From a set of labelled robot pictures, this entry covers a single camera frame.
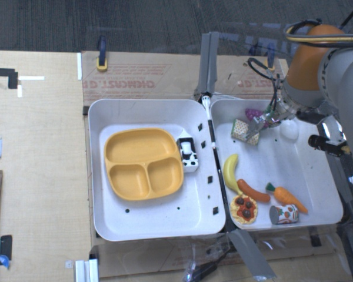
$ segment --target toy banana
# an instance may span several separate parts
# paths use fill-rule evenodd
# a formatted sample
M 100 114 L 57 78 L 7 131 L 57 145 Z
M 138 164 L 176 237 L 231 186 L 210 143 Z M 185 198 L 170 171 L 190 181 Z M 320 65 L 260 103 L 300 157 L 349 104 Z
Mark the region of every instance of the toy banana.
M 235 167 L 238 164 L 238 154 L 234 153 L 233 155 L 230 155 L 224 163 L 224 182 L 227 187 L 229 187 L 231 190 L 235 191 L 239 195 L 242 195 L 243 193 L 240 191 L 238 185 L 237 185 L 237 180 L 235 178 Z

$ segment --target toy pizza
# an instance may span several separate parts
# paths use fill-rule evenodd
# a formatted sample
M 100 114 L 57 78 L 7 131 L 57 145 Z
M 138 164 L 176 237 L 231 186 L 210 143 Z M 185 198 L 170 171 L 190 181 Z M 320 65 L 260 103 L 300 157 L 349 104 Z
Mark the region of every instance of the toy pizza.
M 233 219 L 241 224 L 253 223 L 258 215 L 258 203 L 249 196 L 235 196 L 230 203 L 230 213 Z

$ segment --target dark floor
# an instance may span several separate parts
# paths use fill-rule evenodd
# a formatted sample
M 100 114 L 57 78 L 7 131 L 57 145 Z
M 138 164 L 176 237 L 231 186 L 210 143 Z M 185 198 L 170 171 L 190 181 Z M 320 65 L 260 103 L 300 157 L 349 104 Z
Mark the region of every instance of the dark floor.
M 199 54 L 201 34 L 218 31 L 219 54 L 274 39 L 290 55 L 285 25 L 340 26 L 352 11 L 353 0 L 0 0 L 0 50 L 90 51 L 105 35 L 108 51 Z

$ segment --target can with label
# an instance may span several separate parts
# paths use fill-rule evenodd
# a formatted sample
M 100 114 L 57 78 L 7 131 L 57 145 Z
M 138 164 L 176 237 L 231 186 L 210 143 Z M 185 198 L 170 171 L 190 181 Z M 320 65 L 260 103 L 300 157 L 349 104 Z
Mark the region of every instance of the can with label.
M 269 218 L 272 224 L 296 223 L 299 220 L 299 211 L 294 204 L 271 206 Z

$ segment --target yellow plate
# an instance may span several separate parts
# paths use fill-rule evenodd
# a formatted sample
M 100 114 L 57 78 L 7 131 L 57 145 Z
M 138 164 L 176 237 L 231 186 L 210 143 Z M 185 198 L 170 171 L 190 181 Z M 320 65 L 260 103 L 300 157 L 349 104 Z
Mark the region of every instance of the yellow plate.
M 104 156 L 111 187 L 122 199 L 154 199 L 182 186 L 181 155 L 166 130 L 150 127 L 115 133 L 105 143 Z

